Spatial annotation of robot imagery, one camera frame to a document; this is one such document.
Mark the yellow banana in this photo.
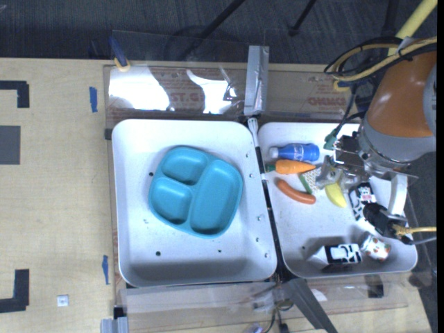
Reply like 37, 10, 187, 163
324, 182, 348, 209

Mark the orange sausage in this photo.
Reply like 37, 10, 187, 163
275, 178, 317, 205

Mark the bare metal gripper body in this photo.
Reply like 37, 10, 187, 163
332, 133, 419, 184

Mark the white plastic tray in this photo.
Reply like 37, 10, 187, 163
110, 117, 279, 289
257, 121, 419, 280

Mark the black and white cow-print carton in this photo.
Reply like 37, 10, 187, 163
348, 182, 378, 222
307, 243, 363, 266

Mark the white packet with red print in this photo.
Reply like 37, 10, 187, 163
359, 233, 393, 263

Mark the orange carrot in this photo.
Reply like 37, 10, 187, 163
265, 159, 317, 176

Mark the blue divided plate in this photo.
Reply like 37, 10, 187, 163
147, 145, 244, 239

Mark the blue bottle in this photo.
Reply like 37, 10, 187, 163
268, 142, 321, 163

